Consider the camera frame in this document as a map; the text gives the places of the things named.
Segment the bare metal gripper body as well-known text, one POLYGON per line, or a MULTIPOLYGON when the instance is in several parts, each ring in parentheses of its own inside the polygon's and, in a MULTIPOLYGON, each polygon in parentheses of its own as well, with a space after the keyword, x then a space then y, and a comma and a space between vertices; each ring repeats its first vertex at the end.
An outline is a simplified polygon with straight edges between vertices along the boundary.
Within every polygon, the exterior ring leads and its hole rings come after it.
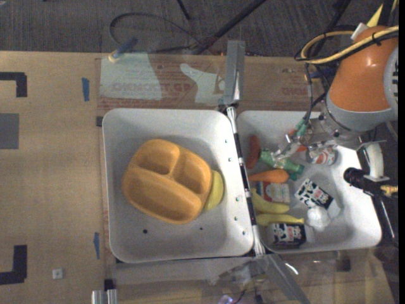
POLYGON ((340 126, 331 117, 302 118, 285 135, 289 144, 359 148, 359 132, 340 126))

